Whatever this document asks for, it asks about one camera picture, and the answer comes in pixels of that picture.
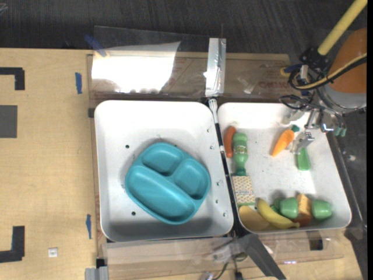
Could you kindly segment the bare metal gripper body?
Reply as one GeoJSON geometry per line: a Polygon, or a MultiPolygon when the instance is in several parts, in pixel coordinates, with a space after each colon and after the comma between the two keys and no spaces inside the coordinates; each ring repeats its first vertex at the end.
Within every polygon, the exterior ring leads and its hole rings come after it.
{"type": "Polygon", "coordinates": [[[332,132],[334,131],[333,116],[325,110],[314,108],[311,110],[304,128],[306,130],[320,130],[323,133],[332,132]]]}

